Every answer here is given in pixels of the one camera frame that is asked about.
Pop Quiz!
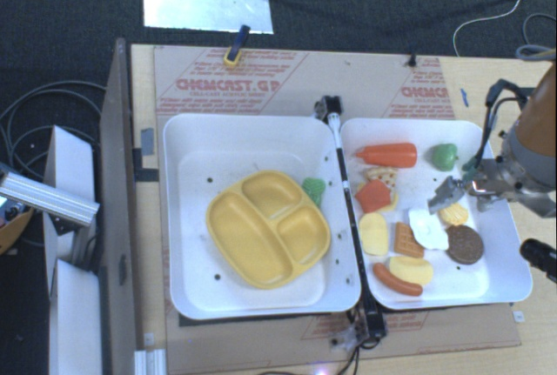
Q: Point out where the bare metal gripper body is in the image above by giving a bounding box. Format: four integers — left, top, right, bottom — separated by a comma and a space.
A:
465, 157, 557, 218

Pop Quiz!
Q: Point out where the yellow ridged biscuit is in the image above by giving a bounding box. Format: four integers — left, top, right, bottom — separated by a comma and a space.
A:
438, 202, 470, 227

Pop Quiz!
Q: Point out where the green pepper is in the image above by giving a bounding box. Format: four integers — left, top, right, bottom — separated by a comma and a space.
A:
431, 143, 460, 172

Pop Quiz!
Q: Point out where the white fried egg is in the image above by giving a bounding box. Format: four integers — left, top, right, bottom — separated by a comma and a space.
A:
407, 207, 451, 252

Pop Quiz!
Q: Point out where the brown round patty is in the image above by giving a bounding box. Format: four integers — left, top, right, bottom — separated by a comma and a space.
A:
445, 224, 486, 266

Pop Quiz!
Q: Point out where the orange waffle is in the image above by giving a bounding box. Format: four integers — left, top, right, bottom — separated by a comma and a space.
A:
393, 221, 426, 259

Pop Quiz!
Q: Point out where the pizza slice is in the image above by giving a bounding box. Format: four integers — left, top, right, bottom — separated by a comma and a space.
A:
364, 165, 399, 192

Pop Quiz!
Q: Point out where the orange-red wedge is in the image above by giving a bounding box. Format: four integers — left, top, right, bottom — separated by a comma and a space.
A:
354, 177, 393, 215

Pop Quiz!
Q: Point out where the orange carrot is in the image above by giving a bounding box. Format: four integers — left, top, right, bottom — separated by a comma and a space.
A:
353, 142, 419, 169

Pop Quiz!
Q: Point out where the yellow rounded bread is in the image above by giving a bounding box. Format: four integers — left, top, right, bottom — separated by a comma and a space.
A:
387, 255, 435, 287

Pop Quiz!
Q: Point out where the pale yellow oval bread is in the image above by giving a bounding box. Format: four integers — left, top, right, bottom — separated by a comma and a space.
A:
358, 211, 390, 258

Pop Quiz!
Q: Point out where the thin black and white rod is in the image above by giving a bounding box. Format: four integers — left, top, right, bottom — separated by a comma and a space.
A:
328, 111, 380, 322

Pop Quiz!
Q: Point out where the orange-red sausage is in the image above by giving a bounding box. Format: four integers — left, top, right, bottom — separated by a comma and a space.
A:
372, 262, 425, 298

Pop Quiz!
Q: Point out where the white plastic tray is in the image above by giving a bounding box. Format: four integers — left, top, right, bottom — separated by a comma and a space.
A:
339, 117, 534, 311
162, 112, 364, 321

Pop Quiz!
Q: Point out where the green broccoli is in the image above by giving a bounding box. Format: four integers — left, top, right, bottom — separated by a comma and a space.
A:
300, 177, 327, 210

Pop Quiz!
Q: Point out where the yellow divided plate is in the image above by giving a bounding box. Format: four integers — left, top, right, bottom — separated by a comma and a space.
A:
205, 169, 333, 291

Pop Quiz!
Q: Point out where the brown cardboard board red print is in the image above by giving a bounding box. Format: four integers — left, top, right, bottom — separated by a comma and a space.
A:
152, 45, 523, 371

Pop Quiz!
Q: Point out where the black block with thin wires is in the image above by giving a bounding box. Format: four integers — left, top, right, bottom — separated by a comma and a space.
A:
313, 95, 345, 120
359, 306, 389, 342

